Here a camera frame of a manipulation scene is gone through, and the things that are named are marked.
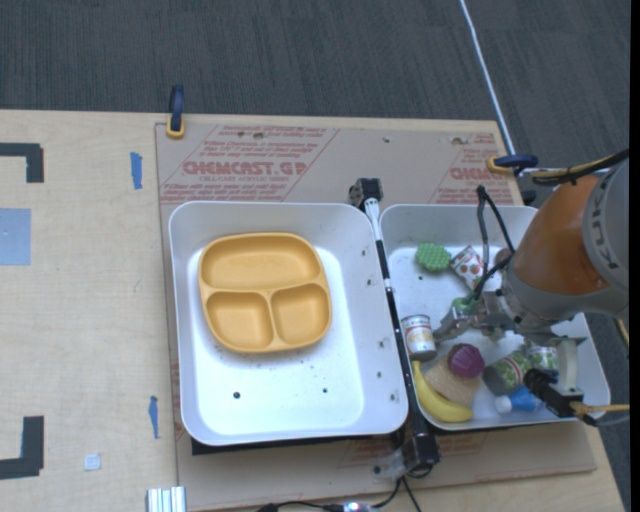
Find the black tape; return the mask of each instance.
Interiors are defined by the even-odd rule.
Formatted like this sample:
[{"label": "black tape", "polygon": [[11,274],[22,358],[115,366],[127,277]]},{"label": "black tape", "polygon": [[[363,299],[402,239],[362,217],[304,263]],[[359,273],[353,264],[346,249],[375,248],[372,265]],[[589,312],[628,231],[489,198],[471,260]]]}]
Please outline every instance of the black tape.
[{"label": "black tape", "polygon": [[44,416],[22,419],[20,457],[0,460],[0,480],[40,475],[44,468]]},{"label": "black tape", "polygon": [[27,160],[27,183],[44,182],[44,158],[40,144],[0,142],[0,156],[25,157]]}]

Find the green textured object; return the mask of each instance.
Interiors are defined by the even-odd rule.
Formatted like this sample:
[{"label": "green textured object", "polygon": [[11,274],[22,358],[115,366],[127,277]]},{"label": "green textured object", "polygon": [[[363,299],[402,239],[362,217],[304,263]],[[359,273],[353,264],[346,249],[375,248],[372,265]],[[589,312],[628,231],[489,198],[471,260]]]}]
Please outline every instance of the green textured object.
[{"label": "green textured object", "polygon": [[441,272],[449,268],[451,254],[441,245],[424,243],[418,246],[416,260],[429,272]]}]

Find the yellow plate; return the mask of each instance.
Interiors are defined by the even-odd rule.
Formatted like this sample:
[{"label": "yellow plate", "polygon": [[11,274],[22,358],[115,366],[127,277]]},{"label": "yellow plate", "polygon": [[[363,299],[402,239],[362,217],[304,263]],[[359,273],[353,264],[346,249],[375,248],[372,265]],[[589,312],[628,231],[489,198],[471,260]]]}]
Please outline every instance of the yellow plate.
[{"label": "yellow plate", "polygon": [[331,325],[322,261],[291,233],[218,238],[202,251],[200,298],[215,338],[236,352],[272,352],[316,343]]}]

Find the light blue square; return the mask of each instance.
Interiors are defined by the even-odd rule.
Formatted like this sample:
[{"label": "light blue square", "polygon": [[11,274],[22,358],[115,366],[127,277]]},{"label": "light blue square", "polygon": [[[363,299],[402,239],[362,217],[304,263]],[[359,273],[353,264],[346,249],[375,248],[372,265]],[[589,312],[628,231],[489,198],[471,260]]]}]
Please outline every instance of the light blue square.
[{"label": "light blue square", "polygon": [[0,208],[0,265],[31,265],[31,210]]}]

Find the banana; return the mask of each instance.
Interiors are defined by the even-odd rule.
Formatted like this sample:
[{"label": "banana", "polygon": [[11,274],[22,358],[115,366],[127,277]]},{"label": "banana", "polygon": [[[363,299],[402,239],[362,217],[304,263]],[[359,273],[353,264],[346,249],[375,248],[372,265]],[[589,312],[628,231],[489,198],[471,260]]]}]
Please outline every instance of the banana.
[{"label": "banana", "polygon": [[420,361],[412,361],[411,365],[418,402],[429,414],[445,423],[462,423],[471,419],[473,411],[469,407],[447,400],[431,387],[420,371]]}]

